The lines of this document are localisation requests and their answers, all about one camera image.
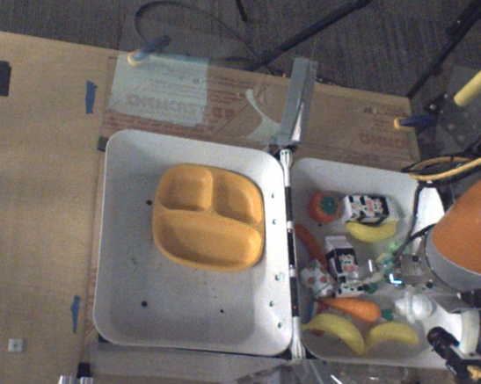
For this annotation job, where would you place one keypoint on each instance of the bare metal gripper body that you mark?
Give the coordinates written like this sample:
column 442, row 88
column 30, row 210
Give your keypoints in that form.
column 416, row 273

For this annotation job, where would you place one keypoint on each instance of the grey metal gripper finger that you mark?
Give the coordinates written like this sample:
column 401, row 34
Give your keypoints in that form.
column 371, row 265
column 396, row 279

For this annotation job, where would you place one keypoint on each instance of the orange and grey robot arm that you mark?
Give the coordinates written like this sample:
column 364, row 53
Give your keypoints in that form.
column 475, row 228

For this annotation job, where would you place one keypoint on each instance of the yellow banana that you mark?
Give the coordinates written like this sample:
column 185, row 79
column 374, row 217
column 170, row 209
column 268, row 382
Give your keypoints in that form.
column 339, row 329
column 370, row 233
column 394, row 333

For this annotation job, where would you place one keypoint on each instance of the cow print carton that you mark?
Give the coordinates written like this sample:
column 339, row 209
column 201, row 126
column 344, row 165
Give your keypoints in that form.
column 340, row 258
column 367, row 209

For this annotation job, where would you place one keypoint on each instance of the white lumpy toy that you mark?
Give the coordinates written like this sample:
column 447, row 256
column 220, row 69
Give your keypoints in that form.
column 414, row 307

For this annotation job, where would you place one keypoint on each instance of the orange carrot with green top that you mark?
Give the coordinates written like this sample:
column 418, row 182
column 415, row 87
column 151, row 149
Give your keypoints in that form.
column 355, row 308

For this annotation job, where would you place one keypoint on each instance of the white packet with orange print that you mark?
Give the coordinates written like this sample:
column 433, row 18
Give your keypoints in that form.
column 316, row 279

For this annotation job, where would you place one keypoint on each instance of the red tomato with green top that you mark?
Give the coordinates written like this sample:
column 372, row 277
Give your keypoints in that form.
column 323, row 208

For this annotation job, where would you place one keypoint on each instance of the white plastic tray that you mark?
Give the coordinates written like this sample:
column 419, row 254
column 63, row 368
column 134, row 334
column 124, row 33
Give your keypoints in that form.
column 189, row 304
column 381, row 359

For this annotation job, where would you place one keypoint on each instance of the brown cardboard board red print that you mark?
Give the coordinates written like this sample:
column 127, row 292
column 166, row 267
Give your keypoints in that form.
column 342, row 130

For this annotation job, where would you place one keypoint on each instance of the orange divided plate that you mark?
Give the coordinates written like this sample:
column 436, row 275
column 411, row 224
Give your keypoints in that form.
column 205, row 235

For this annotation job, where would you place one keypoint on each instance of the small white square block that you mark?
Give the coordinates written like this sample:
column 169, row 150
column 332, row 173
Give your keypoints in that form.
column 15, row 345

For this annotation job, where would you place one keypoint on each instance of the black cylinder on white bracket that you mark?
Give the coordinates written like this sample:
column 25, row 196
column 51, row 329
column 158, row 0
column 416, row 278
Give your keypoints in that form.
column 446, row 342

